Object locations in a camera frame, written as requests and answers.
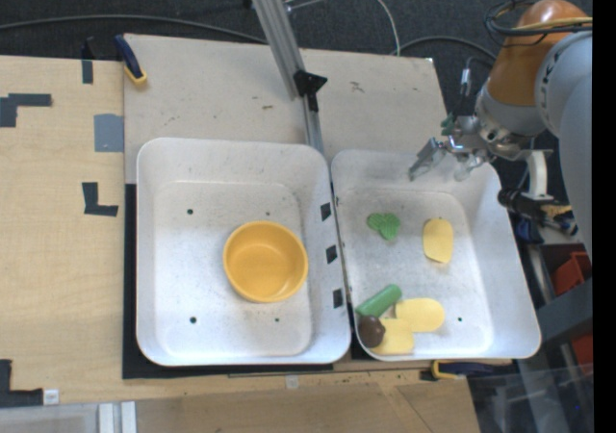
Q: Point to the brown round toy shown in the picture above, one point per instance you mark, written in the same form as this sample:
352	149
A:
370	331

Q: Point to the black cylinder on white bracket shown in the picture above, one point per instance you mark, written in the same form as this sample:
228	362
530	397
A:
527	204

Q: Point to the yellow bowl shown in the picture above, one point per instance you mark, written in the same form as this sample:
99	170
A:
264	262

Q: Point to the green toy cylinder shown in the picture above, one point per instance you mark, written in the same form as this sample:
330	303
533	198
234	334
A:
379	301

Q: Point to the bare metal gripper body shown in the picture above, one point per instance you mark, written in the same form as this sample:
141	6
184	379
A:
486	137

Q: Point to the yellow oval toy slice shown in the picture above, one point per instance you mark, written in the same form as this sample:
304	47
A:
438	241
422	314
398	338

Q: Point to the white plastic tray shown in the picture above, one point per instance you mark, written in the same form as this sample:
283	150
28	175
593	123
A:
471	287
192	277

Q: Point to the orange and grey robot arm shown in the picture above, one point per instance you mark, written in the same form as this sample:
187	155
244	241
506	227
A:
568	84

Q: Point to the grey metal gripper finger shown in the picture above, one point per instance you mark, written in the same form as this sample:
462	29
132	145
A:
468	166
427	158

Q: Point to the green leaf-shaped toy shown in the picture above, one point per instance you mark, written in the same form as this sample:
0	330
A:
384	225

